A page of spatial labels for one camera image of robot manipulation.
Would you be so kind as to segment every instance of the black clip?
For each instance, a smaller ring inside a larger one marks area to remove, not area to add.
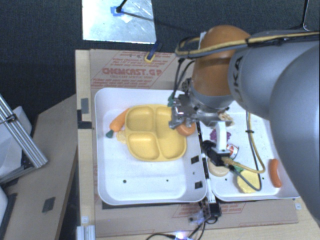
[[[0,122],[0,125],[1,125],[1,124],[4,124],[5,122],[11,123],[11,122],[13,122],[13,121],[15,121],[15,120],[17,120],[17,115],[16,115],[16,114],[11,114],[11,115],[9,115],[8,117],[6,117],[4,121],[1,121],[1,122]]]

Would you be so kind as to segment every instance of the cardboard surface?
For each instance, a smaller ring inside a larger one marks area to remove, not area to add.
[[[78,55],[77,61],[86,61],[86,67],[83,65],[81,68],[77,67],[77,73],[78,70],[90,72],[90,77],[86,80],[82,79],[81,82],[86,86],[90,85],[91,96],[80,94],[78,100],[85,98],[90,100],[91,122],[95,122],[93,98],[101,88],[173,88],[178,66],[178,59],[174,54],[156,53],[155,59],[151,64],[144,62],[146,53],[139,51],[91,50],[76,54]],[[190,69],[186,77],[190,77],[191,73],[192,70]],[[93,129],[94,205],[91,204],[91,207],[94,209],[97,237],[151,234],[176,230],[191,231],[195,228],[194,224],[189,223],[189,217],[199,210],[197,203],[122,208],[103,205],[97,192],[97,147],[95,136],[95,129]],[[86,192],[87,189],[80,186],[81,191]],[[294,224],[298,222],[296,208],[292,199],[224,203],[221,205],[221,209],[222,216],[219,221],[214,225],[208,226],[208,229]]]

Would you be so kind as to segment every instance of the metal plate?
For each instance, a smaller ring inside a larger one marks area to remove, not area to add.
[[[151,0],[82,0],[83,39],[138,44],[157,40]]]

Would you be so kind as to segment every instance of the sausage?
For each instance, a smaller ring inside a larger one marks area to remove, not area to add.
[[[275,188],[280,188],[282,186],[282,182],[278,175],[278,164],[279,164],[279,161],[278,159],[275,159],[275,158],[272,159],[269,164],[270,178]]]
[[[182,123],[180,125],[178,125],[176,128],[177,132],[179,134],[181,134],[182,136],[190,136],[191,134],[193,134],[196,130],[196,123],[192,123],[191,127],[187,127],[185,123]]]

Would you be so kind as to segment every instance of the orange toy food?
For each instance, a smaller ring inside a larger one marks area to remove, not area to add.
[[[109,125],[110,131],[107,132],[105,135],[108,138],[112,138],[114,132],[119,132],[124,126],[126,122],[126,114],[128,113],[129,108],[127,108],[125,111],[123,111],[121,114],[119,114],[115,119],[112,120],[112,122]]]
[[[180,124],[179,126],[177,126],[175,128],[177,130],[177,132],[179,134],[181,134],[182,136],[190,136],[191,134],[193,134],[196,130],[196,124],[193,122],[191,124],[191,127],[187,127],[185,122]]]
[[[278,159],[272,159],[269,165],[271,182],[275,188],[280,188],[282,186],[282,182],[278,175],[278,164]]]

